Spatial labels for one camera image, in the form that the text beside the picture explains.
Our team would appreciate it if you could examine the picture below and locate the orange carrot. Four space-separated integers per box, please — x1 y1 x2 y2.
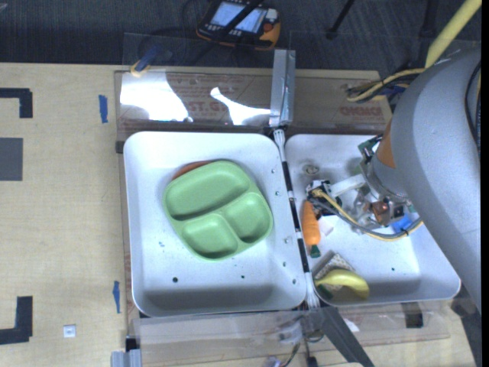
301 200 322 259

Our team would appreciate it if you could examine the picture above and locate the thin black and white rod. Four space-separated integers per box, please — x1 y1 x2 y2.
272 128 317 307

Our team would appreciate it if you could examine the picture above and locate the green divided plate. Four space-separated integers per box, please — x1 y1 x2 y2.
162 160 274 261

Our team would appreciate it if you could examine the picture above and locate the tan patterned bread slice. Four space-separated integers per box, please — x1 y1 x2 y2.
312 251 356 281

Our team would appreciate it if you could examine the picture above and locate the white plastic tray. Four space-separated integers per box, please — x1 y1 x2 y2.
284 133 462 308
122 130 309 318

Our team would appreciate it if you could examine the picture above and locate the blue cube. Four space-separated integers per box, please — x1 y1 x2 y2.
390 214 421 235

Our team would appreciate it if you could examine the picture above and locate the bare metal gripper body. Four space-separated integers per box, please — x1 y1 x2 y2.
361 180 416 228

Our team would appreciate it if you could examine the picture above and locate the yellow banana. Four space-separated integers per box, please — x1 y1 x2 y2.
313 268 371 302

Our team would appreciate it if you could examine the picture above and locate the orange flat round thing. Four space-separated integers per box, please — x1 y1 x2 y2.
171 160 215 181

